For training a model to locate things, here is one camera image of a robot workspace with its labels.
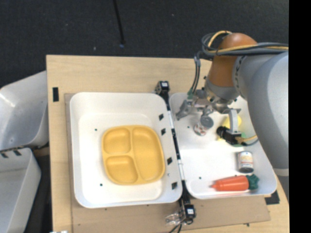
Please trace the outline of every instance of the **yellow plate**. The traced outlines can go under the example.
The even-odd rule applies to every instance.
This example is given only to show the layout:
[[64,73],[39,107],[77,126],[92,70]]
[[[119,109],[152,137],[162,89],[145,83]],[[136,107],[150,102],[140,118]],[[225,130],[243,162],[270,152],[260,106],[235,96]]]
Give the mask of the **yellow plate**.
[[165,172],[161,142],[147,126],[120,126],[102,137],[104,168],[117,184],[134,185],[155,182]]

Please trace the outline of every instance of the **wooden table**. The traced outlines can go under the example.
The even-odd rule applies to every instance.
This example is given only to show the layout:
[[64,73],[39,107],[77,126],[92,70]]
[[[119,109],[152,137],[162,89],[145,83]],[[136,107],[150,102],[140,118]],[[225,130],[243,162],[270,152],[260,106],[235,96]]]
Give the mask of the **wooden table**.
[[[70,233],[169,232],[172,227],[164,225],[164,216],[178,207],[176,203],[108,209],[87,209],[78,204],[70,188],[72,176],[64,97],[78,92],[151,92],[160,80],[170,82],[171,93],[187,92],[194,78],[193,60],[48,55],[46,61],[53,230]],[[204,85],[203,76],[209,68],[210,62],[203,61],[198,87]],[[183,231],[289,232],[289,205],[279,183],[277,190],[280,204],[269,206],[263,196],[191,200],[198,217],[193,224],[183,227]]]

